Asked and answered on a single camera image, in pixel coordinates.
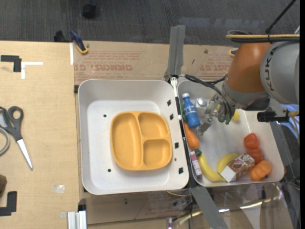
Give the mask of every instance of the red tomato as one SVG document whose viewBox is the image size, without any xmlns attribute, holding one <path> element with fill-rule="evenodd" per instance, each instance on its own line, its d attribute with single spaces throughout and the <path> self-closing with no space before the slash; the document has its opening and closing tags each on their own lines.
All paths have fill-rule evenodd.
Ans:
<svg viewBox="0 0 305 229">
<path fill-rule="evenodd" d="M 255 165 L 258 164 L 260 161 L 264 160 L 263 153 L 260 148 L 249 149 L 247 154 L 254 159 Z"/>
<path fill-rule="evenodd" d="M 258 148 L 258 138 L 255 133 L 250 133 L 244 138 L 244 146 L 246 148 Z"/>
</svg>

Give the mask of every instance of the snack package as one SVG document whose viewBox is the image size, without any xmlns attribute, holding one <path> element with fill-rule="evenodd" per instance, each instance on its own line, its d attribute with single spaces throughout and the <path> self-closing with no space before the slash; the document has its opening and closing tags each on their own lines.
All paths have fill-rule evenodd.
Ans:
<svg viewBox="0 0 305 229">
<path fill-rule="evenodd" d="M 197 178 L 198 179 L 202 178 L 202 171 L 200 169 L 195 151 L 190 152 L 190 157 L 191 157 L 191 161 L 192 161 L 193 168 L 194 168 Z"/>
<path fill-rule="evenodd" d="M 243 153 L 237 159 L 231 161 L 220 175 L 227 181 L 236 181 L 254 167 L 254 159 L 247 153 Z"/>
</svg>

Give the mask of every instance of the black cable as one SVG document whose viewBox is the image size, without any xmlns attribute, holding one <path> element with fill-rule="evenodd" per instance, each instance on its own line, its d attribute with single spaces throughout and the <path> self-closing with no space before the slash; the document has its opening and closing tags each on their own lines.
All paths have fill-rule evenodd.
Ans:
<svg viewBox="0 0 305 229">
<path fill-rule="evenodd" d="M 215 90 L 219 95 L 222 94 L 221 91 L 217 87 L 215 87 L 213 84 L 210 84 L 209 82 L 205 82 L 205 81 L 203 81 L 203 80 L 201 80 L 201 79 L 199 79 L 195 76 L 188 75 L 188 74 L 185 75 L 185 78 L 189 81 L 192 81 L 192 82 L 195 82 L 195 83 L 200 83 L 200 84 L 202 84 L 206 87 L 210 87 L 213 90 Z"/>
<path fill-rule="evenodd" d="M 296 0 L 292 0 L 287 7 L 281 12 L 281 14 L 275 19 L 275 21 L 265 30 L 267 34 L 270 33 L 271 29 L 274 27 L 274 25 L 281 19 L 281 17 L 287 12 L 287 10 L 294 4 Z"/>
<path fill-rule="evenodd" d="M 228 110 L 227 110 L 227 104 L 224 105 L 224 115 L 227 116 Z"/>
<path fill-rule="evenodd" d="M 240 30 L 230 30 L 228 31 L 229 35 L 252 35 L 250 32 L 240 31 Z"/>
<path fill-rule="evenodd" d="M 210 82 L 208 82 L 208 83 L 211 84 L 211 85 L 215 85 L 215 84 L 217 84 L 217 83 L 219 83 L 219 82 L 224 81 L 226 76 L 227 76 L 227 74 L 224 75 L 222 78 L 220 78 L 220 79 L 218 79 L 218 80 L 210 81 Z"/>
<path fill-rule="evenodd" d="M 287 41 L 296 41 L 299 42 L 299 37 L 285 37 L 285 38 L 231 38 L 231 41 L 237 43 L 255 43 L 255 42 L 287 42 Z"/>
</svg>

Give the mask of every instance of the gray carpet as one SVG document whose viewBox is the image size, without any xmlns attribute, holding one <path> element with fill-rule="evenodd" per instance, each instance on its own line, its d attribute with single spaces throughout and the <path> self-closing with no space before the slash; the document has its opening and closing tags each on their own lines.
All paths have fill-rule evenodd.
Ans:
<svg viewBox="0 0 305 229">
<path fill-rule="evenodd" d="M 0 40 L 52 42 L 75 29 L 83 40 L 169 43 L 170 27 L 186 25 L 185 44 L 234 45 L 229 30 L 265 34 L 291 0 L 98 0 L 95 18 L 82 17 L 90 0 L 0 0 Z M 294 33 L 297 0 L 271 34 Z"/>
</svg>

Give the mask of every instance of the white tape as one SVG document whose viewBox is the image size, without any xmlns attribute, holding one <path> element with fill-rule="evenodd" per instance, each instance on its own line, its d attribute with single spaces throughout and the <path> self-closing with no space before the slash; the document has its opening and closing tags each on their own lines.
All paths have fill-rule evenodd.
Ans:
<svg viewBox="0 0 305 229">
<path fill-rule="evenodd" d="M 25 66 L 26 65 L 43 65 L 43 62 L 21 62 L 21 79 L 25 79 Z"/>
<path fill-rule="evenodd" d="M 73 43 L 70 42 L 70 64 L 74 64 L 74 51 L 73 51 Z"/>
</svg>

